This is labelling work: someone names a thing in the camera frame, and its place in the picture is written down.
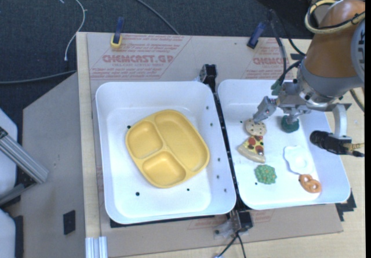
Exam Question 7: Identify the black cylinder on white bracket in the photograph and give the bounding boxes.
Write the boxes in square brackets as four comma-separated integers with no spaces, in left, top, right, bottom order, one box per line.
[309,103,353,155]

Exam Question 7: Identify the dark green toy broccoli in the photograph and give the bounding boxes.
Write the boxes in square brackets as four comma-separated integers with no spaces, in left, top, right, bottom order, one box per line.
[280,114,301,134]

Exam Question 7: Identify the toy pizza slice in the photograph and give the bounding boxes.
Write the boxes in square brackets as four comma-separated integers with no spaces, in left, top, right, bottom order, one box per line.
[237,134,267,164]

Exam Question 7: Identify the green toy grapes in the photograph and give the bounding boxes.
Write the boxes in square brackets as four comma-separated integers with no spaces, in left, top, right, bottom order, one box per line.
[254,164,278,186]

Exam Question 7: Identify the brown cardboard board red print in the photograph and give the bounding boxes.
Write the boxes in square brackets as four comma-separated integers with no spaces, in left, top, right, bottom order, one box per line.
[86,32,344,258]

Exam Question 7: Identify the orange toy pretzel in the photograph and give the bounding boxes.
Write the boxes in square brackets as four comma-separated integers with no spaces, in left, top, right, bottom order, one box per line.
[299,173,323,194]

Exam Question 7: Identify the yellow divided plate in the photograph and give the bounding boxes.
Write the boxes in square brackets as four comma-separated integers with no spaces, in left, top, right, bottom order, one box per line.
[125,109,211,189]

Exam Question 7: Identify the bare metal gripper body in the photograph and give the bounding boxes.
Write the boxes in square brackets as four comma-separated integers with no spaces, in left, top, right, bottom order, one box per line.
[276,81,339,116]

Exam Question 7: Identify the black block with thin wires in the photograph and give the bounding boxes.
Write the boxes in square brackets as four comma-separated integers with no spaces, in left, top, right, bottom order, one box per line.
[199,63,219,93]
[230,210,254,234]

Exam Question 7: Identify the white plastic tray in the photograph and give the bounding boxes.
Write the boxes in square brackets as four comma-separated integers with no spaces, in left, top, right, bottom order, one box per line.
[95,81,237,225]
[217,78,352,211]

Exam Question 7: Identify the thin black rod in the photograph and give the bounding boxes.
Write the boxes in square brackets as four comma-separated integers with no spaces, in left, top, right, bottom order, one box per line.
[212,90,242,215]

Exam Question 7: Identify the white toy fried egg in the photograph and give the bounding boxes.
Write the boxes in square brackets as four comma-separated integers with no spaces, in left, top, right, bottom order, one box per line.
[283,145,315,175]

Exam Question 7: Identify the beige chocolate chip biscuit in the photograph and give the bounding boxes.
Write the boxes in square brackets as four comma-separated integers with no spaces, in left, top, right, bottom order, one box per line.
[244,118,267,137]

